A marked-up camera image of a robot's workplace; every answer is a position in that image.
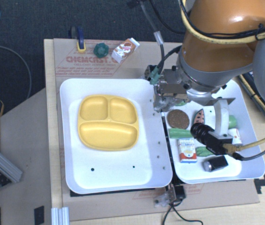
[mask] dark carpet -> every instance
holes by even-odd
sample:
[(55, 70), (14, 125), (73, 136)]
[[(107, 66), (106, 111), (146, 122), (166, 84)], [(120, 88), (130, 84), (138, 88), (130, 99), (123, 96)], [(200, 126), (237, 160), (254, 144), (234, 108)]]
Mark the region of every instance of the dark carpet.
[[(153, 2), (171, 27), (183, 30), (177, 0)], [(181, 42), (183, 37), (165, 29), (149, 2), (145, 4), (164, 41)], [(83, 27), (85, 39), (155, 41), (136, 0), (0, 0), (0, 46), (26, 61), (32, 76), (31, 96), (45, 87), (43, 40), (68, 38), (69, 28), (78, 25)], [(28, 92), (29, 76), (23, 61), (0, 48), (0, 99), (5, 113), (23, 102)]]

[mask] cable tie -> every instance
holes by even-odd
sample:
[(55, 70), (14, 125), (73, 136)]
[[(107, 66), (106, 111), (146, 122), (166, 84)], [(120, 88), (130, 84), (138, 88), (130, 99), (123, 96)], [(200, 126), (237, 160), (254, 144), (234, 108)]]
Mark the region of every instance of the cable tie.
[(256, 94), (256, 93), (252, 94), (252, 95), (250, 96), (250, 98), (253, 99), (253, 97), (254, 97), (255, 95), (257, 95), (257, 94)]
[(257, 36), (258, 36), (258, 34), (259, 34), (259, 31), (260, 31), (263, 27), (264, 27), (263, 24), (260, 23), (260, 24), (258, 25), (258, 29), (256, 29), (255, 39), (256, 39), (257, 41), (260, 40)]

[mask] green object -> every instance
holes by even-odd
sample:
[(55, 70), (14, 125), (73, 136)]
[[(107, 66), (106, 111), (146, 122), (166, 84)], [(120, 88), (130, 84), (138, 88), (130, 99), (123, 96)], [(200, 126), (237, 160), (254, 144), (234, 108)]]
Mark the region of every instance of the green object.
[(159, 74), (157, 73), (157, 74), (155, 74), (154, 75), (154, 77), (150, 80), (150, 84), (151, 85), (155, 85), (155, 84), (157, 84), (157, 82), (158, 82), (158, 80), (159, 80)]
[(207, 157), (213, 155), (213, 153), (207, 150), (206, 147), (196, 147), (196, 154), (198, 157)]
[(105, 43), (98, 43), (94, 48), (94, 54), (98, 58), (103, 58), (108, 55), (109, 47)]
[(235, 128), (237, 124), (236, 118), (234, 115), (229, 115), (228, 129)]
[(180, 128), (170, 128), (169, 129), (170, 138), (184, 138), (184, 137), (193, 137), (189, 130), (180, 129)]
[(149, 77), (150, 78), (153, 78), (156, 74), (157, 74), (157, 72), (159, 71), (159, 69), (157, 68), (157, 66), (153, 69), (153, 71), (150, 73), (150, 75), (149, 75)]
[(184, 105), (186, 105), (187, 103), (186, 102), (180, 102), (180, 103), (178, 103), (178, 104), (175, 104), (175, 106), (184, 106)]

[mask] black wire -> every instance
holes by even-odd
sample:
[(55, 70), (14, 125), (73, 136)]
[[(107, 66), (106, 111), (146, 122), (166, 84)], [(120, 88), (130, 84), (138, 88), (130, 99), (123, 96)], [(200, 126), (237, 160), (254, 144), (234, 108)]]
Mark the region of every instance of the black wire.
[(184, 35), (185, 32), (184, 31), (178, 31), (178, 30), (174, 30), (172, 29), (169, 25), (167, 25), (164, 20), (161, 18), (158, 10), (156, 9), (155, 5), (153, 4), (153, 1), (152, 0), (148, 0), (153, 8), (153, 11), (155, 13), (155, 15), (157, 16), (157, 18), (159, 19), (159, 21), (161, 22), (162, 25), (164, 25), (167, 29), (169, 29), (171, 32), (174, 32), (174, 33), (177, 33), (177, 34), (181, 34), (181, 35)]
[(239, 38), (247, 38), (247, 37), (251, 37), (251, 36), (256, 36), (259, 33), (265, 32), (265, 27), (263, 28), (258, 28), (258, 29), (254, 29), (254, 30), (247, 30), (247, 31), (242, 31), (242, 32), (238, 32), (238, 33), (207, 33), (207, 32), (203, 32), (201, 31), (199, 28), (197, 28), (192, 21), (190, 20), (188, 13), (186, 11), (185, 6), (182, 3), (182, 0), (180, 0), (180, 6), (182, 8), (183, 13), (185, 14), (185, 17), (187, 18), (189, 24), (191, 25), (191, 27), (198, 33), (209, 37), (209, 38), (217, 38), (217, 39), (239, 39)]
[[(262, 111), (263, 115), (265, 116), (265, 111), (262, 109), (260, 104), (257, 103), (257, 106)], [(260, 152), (260, 153), (258, 153), (258, 154), (256, 154), (256, 155), (254, 155), (254, 156), (251, 156), (251, 157), (243, 157), (241, 154), (236, 153), (236, 152), (233, 153), (232, 156), (233, 156), (233, 158), (235, 158), (237, 160), (240, 160), (240, 161), (249, 161), (249, 160), (256, 159), (256, 158), (258, 158), (258, 157), (260, 157), (260, 156), (262, 156), (264, 154), (265, 154), (265, 150)]]
[(165, 64), (165, 50), (162, 44), (160, 45), (160, 53), (161, 53), (161, 61), (157, 65), (157, 68), (159, 68), (158, 74), (161, 74), (162, 70), (164, 69), (164, 64)]
[(166, 212), (166, 214), (164, 215), (163, 219), (162, 219), (162, 225), (165, 225), (165, 222), (166, 222), (166, 218), (169, 214), (169, 212), (171, 211), (171, 209), (173, 209), (176, 214), (184, 221), (186, 222), (190, 222), (190, 223), (193, 223), (193, 222), (199, 222), (201, 223), (201, 225), (203, 225), (203, 222), (201, 220), (188, 220), (188, 219), (185, 219), (183, 216), (180, 215), (180, 213), (175, 209), (175, 207), (177, 207), (178, 205), (180, 205), (182, 203), (182, 200), (178, 203), (178, 204), (173, 204), (173, 203), (170, 203), (170, 208), (168, 209), (168, 211)]
[(145, 5), (143, 3), (142, 0), (137, 0), (137, 2), (141, 5), (141, 9), (146, 17), (146, 19), (148, 20), (148, 22), (150, 23), (151, 27), (153, 28), (153, 31), (156, 32), (158, 31), (157, 27), (155, 26), (154, 22), (152, 21), (151, 17), (149, 16), (149, 14), (147, 13), (147, 10), (145, 8)]
[(167, 53), (166, 56), (164, 56), (164, 59), (161, 60), (161, 61), (159, 62), (159, 64), (157, 65), (157, 68), (159, 68), (159, 74), (161, 74), (161, 72), (162, 72), (162, 70), (163, 70), (163, 66), (164, 66), (164, 62), (165, 62), (165, 60), (166, 60), (168, 57), (170, 57), (173, 53), (178, 53), (178, 52), (180, 51), (180, 48), (181, 48), (181, 45), (178, 46), (178, 47), (173, 48), (171, 51), (169, 51), (169, 52)]

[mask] small flashlight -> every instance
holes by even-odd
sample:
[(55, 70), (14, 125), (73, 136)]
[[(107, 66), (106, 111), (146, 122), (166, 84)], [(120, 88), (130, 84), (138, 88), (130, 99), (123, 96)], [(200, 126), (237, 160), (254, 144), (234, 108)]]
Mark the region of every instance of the small flashlight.
[(203, 162), (203, 168), (207, 172), (214, 172), (228, 166), (228, 162), (224, 155), (216, 156)]

